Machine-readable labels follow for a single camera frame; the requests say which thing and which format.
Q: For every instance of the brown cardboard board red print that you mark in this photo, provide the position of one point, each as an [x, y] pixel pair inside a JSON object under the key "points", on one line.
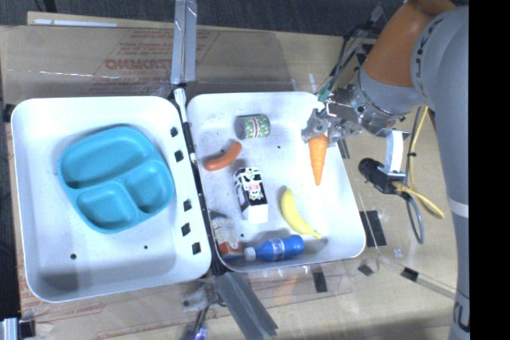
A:
{"points": [[255, 55]]}

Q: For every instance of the yellow banana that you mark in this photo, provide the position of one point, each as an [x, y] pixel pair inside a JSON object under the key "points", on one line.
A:
{"points": [[293, 213]]}

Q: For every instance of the blue plastic bottle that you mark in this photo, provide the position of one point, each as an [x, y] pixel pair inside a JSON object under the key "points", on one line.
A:
{"points": [[279, 248]]}

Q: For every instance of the white plastic tray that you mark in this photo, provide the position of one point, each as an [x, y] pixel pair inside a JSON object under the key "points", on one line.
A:
{"points": [[291, 119], [119, 270]]}

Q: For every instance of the cow print milk carton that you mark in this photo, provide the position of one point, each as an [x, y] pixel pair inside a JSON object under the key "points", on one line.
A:
{"points": [[252, 193]]}

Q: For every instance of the orange carrot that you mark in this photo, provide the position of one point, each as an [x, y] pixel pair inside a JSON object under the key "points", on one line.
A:
{"points": [[318, 157]]}

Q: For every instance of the green patterned can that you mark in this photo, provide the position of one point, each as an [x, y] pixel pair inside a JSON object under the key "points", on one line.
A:
{"points": [[253, 126]]}

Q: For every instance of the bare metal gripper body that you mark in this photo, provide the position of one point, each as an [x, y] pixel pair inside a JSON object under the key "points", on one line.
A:
{"points": [[350, 113]]}

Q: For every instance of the black cylinder on white bracket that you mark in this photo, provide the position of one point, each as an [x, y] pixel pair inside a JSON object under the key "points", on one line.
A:
{"points": [[380, 173]]}

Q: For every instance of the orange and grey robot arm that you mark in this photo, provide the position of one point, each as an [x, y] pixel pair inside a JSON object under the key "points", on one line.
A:
{"points": [[442, 63]]}

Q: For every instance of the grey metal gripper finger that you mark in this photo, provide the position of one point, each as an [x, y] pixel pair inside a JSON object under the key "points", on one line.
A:
{"points": [[312, 128], [334, 132]]}

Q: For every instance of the orange sausage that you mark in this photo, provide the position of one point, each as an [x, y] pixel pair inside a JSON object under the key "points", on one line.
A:
{"points": [[223, 158]]}

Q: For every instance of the blue divided plate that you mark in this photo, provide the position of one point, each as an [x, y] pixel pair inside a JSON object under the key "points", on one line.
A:
{"points": [[107, 179]]}

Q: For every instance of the orange and white carton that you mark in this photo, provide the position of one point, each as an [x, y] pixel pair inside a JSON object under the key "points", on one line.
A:
{"points": [[226, 235]]}

